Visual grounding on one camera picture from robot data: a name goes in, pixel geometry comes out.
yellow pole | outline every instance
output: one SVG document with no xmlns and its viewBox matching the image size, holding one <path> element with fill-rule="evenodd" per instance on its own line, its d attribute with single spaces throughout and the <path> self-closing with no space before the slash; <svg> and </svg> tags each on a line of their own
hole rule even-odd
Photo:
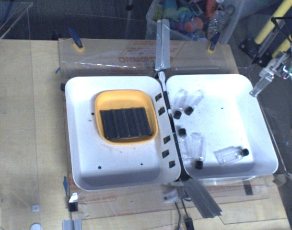
<svg viewBox="0 0 292 230">
<path fill-rule="evenodd" d="M 291 6 L 292 0 L 284 0 L 282 4 L 277 8 L 277 10 L 274 12 L 272 17 L 284 16 Z M 262 30 L 255 37 L 255 43 L 261 44 L 264 41 L 264 39 L 268 36 L 268 34 L 271 32 L 271 30 L 274 28 L 274 26 L 275 26 L 274 23 L 271 22 L 271 19 L 269 19 L 265 26 L 262 28 Z"/>
<path fill-rule="evenodd" d="M 291 44 L 290 41 L 285 39 L 280 45 L 279 47 L 274 51 L 274 53 L 271 54 L 271 56 L 274 58 L 278 52 L 285 52 L 290 48 Z"/>
</svg>

dark floor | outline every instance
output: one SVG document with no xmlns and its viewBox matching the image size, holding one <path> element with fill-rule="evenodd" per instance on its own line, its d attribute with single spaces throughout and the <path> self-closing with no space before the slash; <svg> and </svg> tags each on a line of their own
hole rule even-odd
<svg viewBox="0 0 292 230">
<path fill-rule="evenodd" d="M 127 35 L 124 31 L 127 26 L 128 0 L 15 1 L 34 3 L 28 14 L 31 39 L 51 40 L 53 33 L 61 37 L 69 37 L 67 32 L 69 26 L 76 28 L 82 38 L 126 38 Z M 144 39 L 145 17 L 151 2 L 152 0 L 134 0 L 134 9 L 131 12 L 133 20 L 129 25 L 131 39 Z M 239 45 L 244 39 L 257 35 L 280 3 L 281 0 L 269 8 L 240 20 L 229 40 L 238 67 L 248 69 L 243 74 L 250 78 L 253 85 L 259 80 L 258 74 L 262 68 L 257 64 L 252 65 L 252 59 L 239 50 Z M 287 15 L 292 16 L 292 8 Z M 28 32 L 15 34 L 13 31 L 7 37 L 25 39 L 28 37 Z M 268 51 L 272 53 L 283 38 L 283 35 L 279 34 L 269 45 Z M 276 152 L 280 160 L 276 173 L 277 184 L 292 226 L 292 81 L 276 77 L 258 99 L 264 109 L 274 137 L 273 143 L 277 148 Z M 288 173 L 291 176 L 285 176 L 284 180 L 281 180 L 280 175 Z"/>
</svg>

black bottle cap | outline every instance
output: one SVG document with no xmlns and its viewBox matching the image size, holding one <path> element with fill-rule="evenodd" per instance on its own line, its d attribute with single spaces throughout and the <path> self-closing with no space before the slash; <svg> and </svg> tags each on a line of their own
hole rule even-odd
<svg viewBox="0 0 292 230">
<path fill-rule="evenodd" d="M 180 119 L 181 115 L 182 115 L 182 113 L 180 111 L 175 111 L 174 118 Z"/>
<path fill-rule="evenodd" d="M 242 149 L 243 156 L 249 155 L 249 150 L 247 148 Z"/>
<path fill-rule="evenodd" d="M 195 165 L 195 169 L 201 170 L 202 168 L 203 168 L 203 161 L 197 160 L 196 165 Z"/>
<path fill-rule="evenodd" d="M 186 129 L 184 128 L 179 129 L 179 136 L 181 137 L 186 136 Z"/>
<path fill-rule="evenodd" d="M 194 111 L 194 109 L 189 106 L 187 109 L 185 109 L 184 112 L 186 115 L 191 115 L 193 111 Z"/>
</svg>

wooden table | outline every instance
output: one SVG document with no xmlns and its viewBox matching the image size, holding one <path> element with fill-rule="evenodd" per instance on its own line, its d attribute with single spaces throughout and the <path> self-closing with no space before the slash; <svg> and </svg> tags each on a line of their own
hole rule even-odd
<svg viewBox="0 0 292 230">
<path fill-rule="evenodd" d="M 235 64 L 230 47 L 219 47 L 226 52 L 229 63 Z M 26 64 L 32 64 L 27 67 L 31 73 L 26 72 Z M 0 75 L 10 78 L 5 85 L 0 79 L 0 91 L 5 95 L 0 102 L 3 103 L 0 106 L 0 157 L 6 158 L 0 165 L 0 202 L 3 204 L 0 225 L 5 230 L 28 229 L 33 222 L 40 222 L 43 230 L 60 230 L 62 221 L 72 217 L 63 186 L 64 176 L 68 177 L 68 159 L 58 68 L 56 41 L 0 42 Z M 8 128 L 11 135 L 5 132 Z M 219 204 L 221 217 L 201 219 L 195 208 L 189 208 L 189 214 L 197 219 L 195 229 L 291 229 L 273 177 L 266 176 L 263 180 L 266 197 Z M 32 211 L 37 203 L 40 210 Z M 172 209 L 84 219 L 82 229 L 173 230 L 177 217 L 176 210 Z"/>
</svg>

